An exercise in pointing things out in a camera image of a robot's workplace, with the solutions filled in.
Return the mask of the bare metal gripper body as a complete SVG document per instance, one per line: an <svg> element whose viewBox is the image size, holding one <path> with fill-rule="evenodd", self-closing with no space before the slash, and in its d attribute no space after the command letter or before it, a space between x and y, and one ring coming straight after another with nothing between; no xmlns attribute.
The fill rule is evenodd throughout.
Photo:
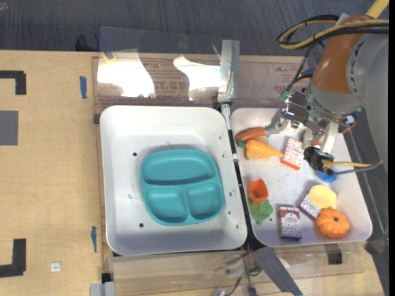
<svg viewBox="0 0 395 296"><path fill-rule="evenodd" d="M323 133L329 120L319 114L313 103L308 102L303 92L288 94L286 100L284 117L292 124L304 125L313 133Z"/></svg>

